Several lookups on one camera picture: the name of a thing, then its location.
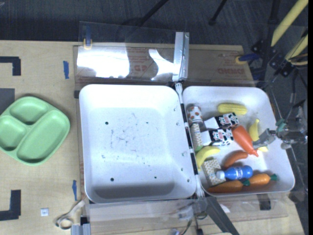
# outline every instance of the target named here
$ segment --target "blue plastic bottle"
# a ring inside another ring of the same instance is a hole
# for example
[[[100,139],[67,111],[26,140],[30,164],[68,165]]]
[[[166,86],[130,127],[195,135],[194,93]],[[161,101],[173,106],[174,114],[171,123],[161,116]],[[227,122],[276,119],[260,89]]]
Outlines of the blue plastic bottle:
[[[230,179],[237,180],[242,178],[250,178],[253,175],[253,170],[250,166],[238,166],[238,167],[230,167],[226,171],[218,170],[216,172],[216,177],[218,179]]]

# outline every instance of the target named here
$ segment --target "yellow pole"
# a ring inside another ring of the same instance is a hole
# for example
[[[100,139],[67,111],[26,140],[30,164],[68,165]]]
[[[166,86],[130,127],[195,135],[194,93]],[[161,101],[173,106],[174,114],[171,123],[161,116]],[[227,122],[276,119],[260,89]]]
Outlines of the yellow pole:
[[[309,34],[302,37],[299,42],[287,53],[285,59],[288,61],[290,58],[299,55],[308,46]]]
[[[271,47],[273,47],[277,41],[282,37],[282,35],[286,32],[289,26],[293,23],[293,21],[299,16],[301,11],[308,5],[309,0],[298,0],[285,18],[281,21],[278,27],[275,29]]]

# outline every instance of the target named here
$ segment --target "white bottle cap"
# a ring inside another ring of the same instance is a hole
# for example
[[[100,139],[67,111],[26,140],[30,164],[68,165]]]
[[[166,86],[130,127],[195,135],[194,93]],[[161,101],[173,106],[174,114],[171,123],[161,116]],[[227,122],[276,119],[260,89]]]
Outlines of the white bottle cap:
[[[222,170],[218,170],[218,171],[216,172],[216,177],[217,177],[218,179],[224,179],[224,178],[225,178],[225,173],[224,173]]]

